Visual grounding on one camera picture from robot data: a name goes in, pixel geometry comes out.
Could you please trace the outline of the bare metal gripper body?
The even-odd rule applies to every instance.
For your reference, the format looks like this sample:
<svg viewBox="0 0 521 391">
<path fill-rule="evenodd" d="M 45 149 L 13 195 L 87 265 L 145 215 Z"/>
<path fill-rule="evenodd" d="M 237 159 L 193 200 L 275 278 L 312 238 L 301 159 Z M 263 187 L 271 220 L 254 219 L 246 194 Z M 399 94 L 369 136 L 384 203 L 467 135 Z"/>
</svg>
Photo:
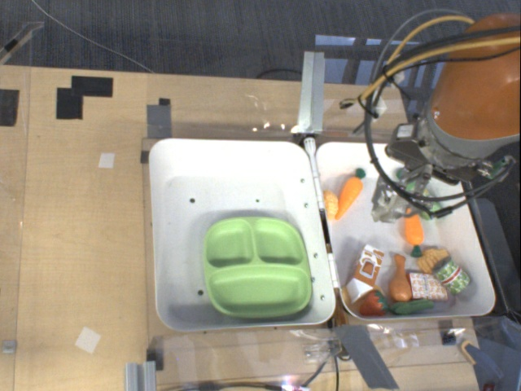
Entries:
<svg viewBox="0 0 521 391">
<path fill-rule="evenodd" d="M 477 177 L 492 177 L 492 163 L 487 160 L 490 153 L 478 141 L 394 136 L 385 151 L 409 171 L 430 166 L 432 176 L 449 185 L 470 182 Z"/>
</svg>

